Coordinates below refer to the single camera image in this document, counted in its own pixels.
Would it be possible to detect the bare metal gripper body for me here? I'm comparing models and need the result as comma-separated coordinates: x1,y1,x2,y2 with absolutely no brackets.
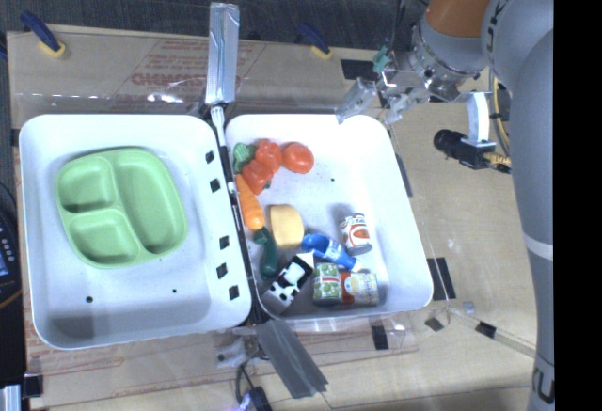
375,33,474,113

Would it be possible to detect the white plastic tray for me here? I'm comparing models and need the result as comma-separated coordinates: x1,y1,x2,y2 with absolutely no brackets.
224,113,435,323
17,113,253,351

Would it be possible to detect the orange tomato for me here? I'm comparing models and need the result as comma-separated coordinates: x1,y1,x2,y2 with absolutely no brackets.
281,141,316,175

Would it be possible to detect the green broccoli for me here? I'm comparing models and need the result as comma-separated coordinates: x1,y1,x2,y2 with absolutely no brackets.
231,142,258,174

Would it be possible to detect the red and white can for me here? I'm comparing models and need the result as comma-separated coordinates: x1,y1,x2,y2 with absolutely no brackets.
339,213,374,257

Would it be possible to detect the yellow round cheese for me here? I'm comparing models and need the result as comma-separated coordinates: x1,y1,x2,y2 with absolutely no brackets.
268,203,306,250

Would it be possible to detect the orange carrot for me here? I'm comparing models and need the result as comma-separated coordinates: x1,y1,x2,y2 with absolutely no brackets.
234,173,266,232

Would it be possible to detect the blue bottle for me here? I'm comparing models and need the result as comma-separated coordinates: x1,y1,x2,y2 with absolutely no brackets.
300,232,361,272

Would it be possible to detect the dark green cucumber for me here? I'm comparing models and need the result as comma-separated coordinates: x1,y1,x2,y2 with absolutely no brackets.
253,227,280,280

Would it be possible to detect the orange and yellow can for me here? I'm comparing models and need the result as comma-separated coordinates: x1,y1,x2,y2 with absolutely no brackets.
338,270,381,308

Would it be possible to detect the green peas can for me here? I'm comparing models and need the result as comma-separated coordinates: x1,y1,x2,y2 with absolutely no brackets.
311,261,343,308

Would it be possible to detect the black and white milk carton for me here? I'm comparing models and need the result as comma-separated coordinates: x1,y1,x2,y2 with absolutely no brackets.
260,252,316,316

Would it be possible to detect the brown cardboard board red print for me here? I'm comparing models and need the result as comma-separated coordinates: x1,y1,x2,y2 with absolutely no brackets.
6,23,538,411

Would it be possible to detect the green divided plate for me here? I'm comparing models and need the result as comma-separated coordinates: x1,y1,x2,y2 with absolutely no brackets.
54,146,191,270

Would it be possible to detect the black cylinder on white bracket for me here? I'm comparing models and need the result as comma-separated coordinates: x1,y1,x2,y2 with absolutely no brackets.
433,91,499,172

